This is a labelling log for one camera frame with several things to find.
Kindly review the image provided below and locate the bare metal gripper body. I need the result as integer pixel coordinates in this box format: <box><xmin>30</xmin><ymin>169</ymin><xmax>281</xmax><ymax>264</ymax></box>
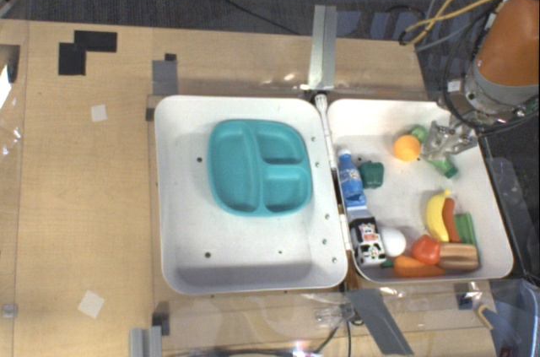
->
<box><xmin>445</xmin><ymin>75</ymin><xmax>531</xmax><ymax>137</ymax></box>

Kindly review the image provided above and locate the green bottle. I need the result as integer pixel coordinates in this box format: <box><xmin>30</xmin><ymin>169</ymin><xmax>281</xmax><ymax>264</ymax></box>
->
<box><xmin>408</xmin><ymin>124</ymin><xmax>460</xmax><ymax>180</ymax></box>

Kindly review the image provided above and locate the orange ball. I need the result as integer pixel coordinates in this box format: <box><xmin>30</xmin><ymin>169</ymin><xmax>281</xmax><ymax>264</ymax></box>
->
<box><xmin>392</xmin><ymin>134</ymin><xmax>423</xmax><ymax>162</ymax></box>

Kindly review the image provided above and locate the white plastic tray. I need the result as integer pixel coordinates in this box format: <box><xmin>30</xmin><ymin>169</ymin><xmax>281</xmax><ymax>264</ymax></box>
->
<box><xmin>327</xmin><ymin>98</ymin><xmax>515</xmax><ymax>285</ymax></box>
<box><xmin>154</xmin><ymin>95</ymin><xmax>349</xmax><ymax>296</ymax></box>

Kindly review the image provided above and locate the dark green bell pepper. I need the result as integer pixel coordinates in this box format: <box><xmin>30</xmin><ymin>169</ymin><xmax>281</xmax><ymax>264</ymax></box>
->
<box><xmin>357</xmin><ymin>160</ymin><xmax>386</xmax><ymax>190</ymax></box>

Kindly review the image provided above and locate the yellow banana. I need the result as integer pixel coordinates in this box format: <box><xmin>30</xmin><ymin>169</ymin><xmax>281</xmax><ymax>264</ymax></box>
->
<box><xmin>424</xmin><ymin>189</ymin><xmax>452</xmax><ymax>243</ymax></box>

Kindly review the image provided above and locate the red-brown sausage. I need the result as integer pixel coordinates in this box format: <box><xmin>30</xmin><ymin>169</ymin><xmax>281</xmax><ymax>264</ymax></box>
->
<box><xmin>441</xmin><ymin>197</ymin><xmax>462</xmax><ymax>244</ymax></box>

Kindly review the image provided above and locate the green toy vegetable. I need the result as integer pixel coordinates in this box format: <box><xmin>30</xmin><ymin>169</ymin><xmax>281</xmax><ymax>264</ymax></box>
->
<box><xmin>454</xmin><ymin>212</ymin><xmax>478</xmax><ymax>246</ymax></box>

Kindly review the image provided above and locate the blue bottle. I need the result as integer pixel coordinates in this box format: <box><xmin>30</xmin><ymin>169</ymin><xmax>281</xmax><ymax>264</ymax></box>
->
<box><xmin>336</xmin><ymin>148</ymin><xmax>368</xmax><ymax>210</ymax></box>

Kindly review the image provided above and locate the red bell pepper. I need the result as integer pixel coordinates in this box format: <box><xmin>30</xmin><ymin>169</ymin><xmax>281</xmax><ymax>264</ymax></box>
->
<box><xmin>410</xmin><ymin>234</ymin><xmax>442</xmax><ymax>266</ymax></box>

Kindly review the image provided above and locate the white egg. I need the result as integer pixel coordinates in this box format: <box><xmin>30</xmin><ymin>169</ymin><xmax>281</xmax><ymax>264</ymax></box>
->
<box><xmin>379</xmin><ymin>227</ymin><xmax>408</xmax><ymax>258</ymax></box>

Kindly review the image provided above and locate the brown toy bread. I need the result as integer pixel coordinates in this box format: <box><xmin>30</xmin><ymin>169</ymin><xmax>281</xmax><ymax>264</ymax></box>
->
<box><xmin>435</xmin><ymin>242</ymin><xmax>481</xmax><ymax>273</ymax></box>

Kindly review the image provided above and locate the black and white carton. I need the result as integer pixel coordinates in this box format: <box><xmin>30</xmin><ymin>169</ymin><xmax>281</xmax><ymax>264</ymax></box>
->
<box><xmin>348</xmin><ymin>216</ymin><xmax>387</xmax><ymax>268</ymax></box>

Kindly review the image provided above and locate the orange carrot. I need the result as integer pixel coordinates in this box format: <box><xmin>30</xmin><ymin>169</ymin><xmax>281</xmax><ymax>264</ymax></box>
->
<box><xmin>381</xmin><ymin>254</ymin><xmax>446</xmax><ymax>279</ymax></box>

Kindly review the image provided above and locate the teal divided plate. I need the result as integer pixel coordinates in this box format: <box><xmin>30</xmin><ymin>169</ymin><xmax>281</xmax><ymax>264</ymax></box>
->
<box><xmin>207</xmin><ymin>118</ymin><xmax>314</xmax><ymax>219</ymax></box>

